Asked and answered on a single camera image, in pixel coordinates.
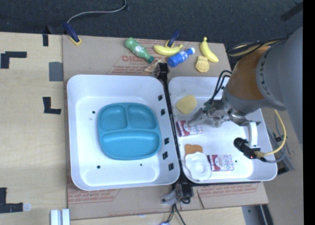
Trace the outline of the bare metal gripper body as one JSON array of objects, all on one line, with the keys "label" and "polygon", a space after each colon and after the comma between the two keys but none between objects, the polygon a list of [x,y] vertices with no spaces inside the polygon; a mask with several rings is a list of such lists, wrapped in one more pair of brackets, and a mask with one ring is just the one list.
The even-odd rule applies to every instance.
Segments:
[{"label": "bare metal gripper body", "polygon": [[224,122],[233,122],[237,125],[246,125],[246,113],[234,109],[229,102],[223,100],[213,100],[209,105],[205,106],[208,117],[222,118]]}]

